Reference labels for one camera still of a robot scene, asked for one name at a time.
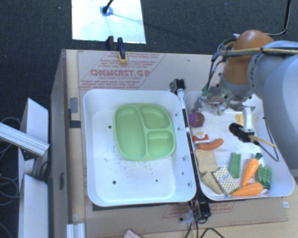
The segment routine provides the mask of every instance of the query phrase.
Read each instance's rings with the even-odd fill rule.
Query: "cardboard surface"
[[[210,61],[205,56],[155,53],[127,53],[127,56],[128,62],[120,63],[117,52],[79,51],[80,99],[91,89],[168,90],[169,83],[176,78],[185,80],[185,92],[188,93],[200,91],[207,81]],[[86,168],[84,151],[83,162]],[[187,230],[186,224],[179,224],[179,217],[190,210],[187,203],[92,209],[85,193],[88,238],[122,236],[127,229],[138,234]],[[287,220],[280,198],[212,203],[211,210],[212,216],[203,225],[204,228]]]
[[[92,204],[86,196],[86,191],[84,191],[86,186],[84,180],[86,165],[82,161],[81,129],[69,129],[64,126],[64,121],[68,121],[66,114],[68,114],[71,99],[78,98],[79,102],[78,54],[80,53],[89,53],[90,61],[92,61],[92,56],[94,58],[102,58],[104,56],[104,52],[99,51],[65,50],[61,54],[57,77],[51,95],[51,113],[53,118],[51,124],[53,133],[51,151],[52,154],[58,153],[53,155],[50,183],[53,189],[49,190],[53,195],[51,205],[53,218],[51,220],[54,220],[54,225],[50,223],[50,227],[51,231],[54,232],[54,237],[66,238],[68,223],[86,223],[87,237],[89,238],[121,238],[128,229],[133,230],[143,238],[183,238],[187,232],[188,225],[180,224],[178,216],[188,211],[187,204],[92,210]],[[155,79],[152,81],[146,80],[142,87],[152,87],[154,81],[156,81],[161,87],[156,90],[161,90],[174,78],[185,77],[186,80],[191,78],[195,84],[195,88],[191,87],[191,85],[188,86],[189,91],[200,91],[207,81],[205,75],[210,68],[211,57],[206,55],[167,54],[160,63],[163,67],[159,70],[155,69],[152,73],[155,75]],[[72,113],[72,119],[80,120],[80,105],[77,112]],[[59,189],[61,173],[64,173],[65,183],[62,190]],[[286,210],[280,205],[281,200],[287,205]],[[228,221],[225,218],[228,216],[228,213],[238,210],[239,215],[232,217],[229,223],[227,223],[229,225],[228,228],[217,228],[224,237],[244,237],[247,234],[250,238],[298,238],[298,186],[296,183],[294,192],[288,197],[283,199],[264,198],[252,201],[245,201],[247,205],[244,205],[243,201],[235,202],[234,204],[231,202],[212,204],[213,214],[207,221],[208,225],[214,227],[221,226],[223,221]],[[252,220],[244,218],[249,211],[254,212]],[[199,229],[205,227],[207,227],[205,224],[199,225]]]

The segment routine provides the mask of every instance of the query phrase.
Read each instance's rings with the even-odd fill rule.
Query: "toy sausage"
[[[215,140],[211,143],[199,143],[198,148],[200,150],[206,150],[206,151],[214,150],[214,149],[218,148],[220,145],[222,145],[223,142],[224,142],[223,139],[218,138],[217,140]]]

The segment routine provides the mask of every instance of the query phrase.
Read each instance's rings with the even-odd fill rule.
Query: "black carpet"
[[[147,44],[127,51],[212,54],[219,43],[248,29],[278,33],[287,0],[141,0]],[[62,48],[103,50],[103,42],[72,40],[71,0],[0,0],[0,120],[22,118],[27,97],[50,108]],[[288,31],[275,40],[298,42],[298,0]],[[1,172],[17,175],[16,153]],[[2,222],[17,237],[18,202],[0,207]],[[0,238],[5,236],[0,227]]]

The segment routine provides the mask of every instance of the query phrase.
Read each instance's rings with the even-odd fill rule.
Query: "black cable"
[[[192,228],[192,224],[190,224],[190,227],[189,227],[189,229],[188,229],[188,231],[187,231],[187,233],[186,233],[186,235],[185,235],[184,238],[188,238],[188,236],[190,234],[190,231],[191,231],[191,228]]]
[[[271,133],[269,131],[269,128],[267,127],[266,122],[265,122],[265,125],[266,125],[266,129],[267,129],[267,132],[268,132],[268,136],[269,136],[270,142],[273,144],[274,143],[274,140],[273,140],[272,135],[271,135]],[[279,162],[279,156],[277,154],[276,148],[273,147],[273,149],[274,149],[274,152],[275,152],[275,155],[276,155],[276,159],[273,158],[273,160],[275,160],[276,162]]]
[[[5,147],[2,151],[0,151],[0,160],[4,157],[4,155],[7,153],[7,151],[10,149],[12,144],[8,144],[7,147]]]
[[[197,223],[198,223],[198,224],[204,224],[206,221],[208,221],[208,218],[206,218],[203,222],[197,220]]]
[[[197,238],[199,238],[199,227],[198,227],[198,221],[195,221],[195,226],[197,228]]]
[[[208,230],[212,230],[212,231],[215,232],[219,237],[221,237],[221,238],[225,238],[224,236],[222,236],[218,231],[216,231],[216,230],[213,229],[213,228],[207,228],[207,229],[205,229],[204,232],[202,233],[202,235],[200,236],[200,238],[204,237],[204,235],[206,234],[206,232],[207,232]]]
[[[43,167],[44,167],[46,164],[48,164],[48,162],[49,162],[49,161],[45,161],[45,162],[42,164],[42,166],[41,166],[41,168],[40,168],[40,173],[39,173],[39,177],[40,177],[40,178],[41,178],[41,176],[42,176]]]
[[[4,202],[4,203],[0,203],[0,206],[6,206],[6,205],[12,203],[16,198],[19,198],[20,197],[20,195],[19,195],[19,186],[18,186],[18,184],[13,179],[10,179],[8,177],[0,177],[0,179],[8,180],[8,182],[4,182],[4,183],[0,182],[0,186],[6,186],[6,185],[12,183],[14,185],[14,187],[15,187],[15,194],[14,195],[8,195],[8,194],[6,194],[6,193],[4,193],[4,192],[2,192],[0,190],[0,194],[2,196],[11,199],[10,201]]]
[[[274,161],[279,162],[279,157],[277,155],[277,152],[275,152],[276,153],[276,158],[275,158],[261,143],[259,143],[258,141],[254,141],[254,144],[262,148]]]
[[[217,62],[215,65],[214,65],[215,61],[212,61],[211,68],[210,68],[210,72],[209,72],[209,79],[208,79],[208,82],[207,82],[207,84],[206,84],[206,86],[205,86],[205,90],[206,90],[206,91],[207,91],[207,90],[209,89],[209,87],[210,87],[210,82],[211,82],[211,79],[212,79],[213,76],[214,76],[214,73],[215,73],[216,70],[218,69],[219,64],[222,63],[222,62],[226,62],[226,59],[223,58],[222,60],[220,60],[219,62]]]
[[[295,53],[287,53],[287,50],[292,50],[292,51],[298,51],[298,48],[295,47],[282,47],[282,48],[271,48],[274,50],[277,49],[282,49],[285,50],[285,52],[273,52],[273,51],[266,51],[266,50],[258,50],[258,51],[249,51],[249,52],[238,52],[238,50],[236,50],[236,52],[234,53],[228,53],[229,50],[231,50],[232,45],[234,44],[234,41],[236,41],[236,39],[227,39],[224,40],[221,44],[218,45],[217,48],[217,52],[215,54],[217,54],[217,56],[223,56],[224,58],[227,57],[240,57],[240,56],[245,56],[245,55],[258,55],[258,54],[265,54],[265,55],[276,55],[276,56],[294,56],[296,55]]]
[[[7,118],[4,118],[1,122],[4,123],[4,122],[7,121],[7,120],[16,121],[16,122],[19,124],[19,126],[21,126],[21,122],[20,122],[20,120],[19,120],[18,118],[15,118],[15,117],[7,117]]]
[[[0,227],[2,227],[2,229],[5,231],[5,233],[10,237],[13,238],[12,234],[10,233],[10,231],[0,222]]]
[[[284,29],[278,34],[267,34],[267,35],[277,36],[277,35],[281,35],[281,34],[287,32],[288,23],[289,23],[289,16],[290,16],[290,9],[291,9],[291,2],[292,2],[292,0],[287,0],[286,15],[285,15],[285,21],[284,21]]]

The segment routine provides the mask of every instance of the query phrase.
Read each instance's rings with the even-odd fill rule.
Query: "green plate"
[[[114,115],[119,152],[133,161],[156,160],[175,149],[175,136],[168,112],[156,104],[127,104]]]

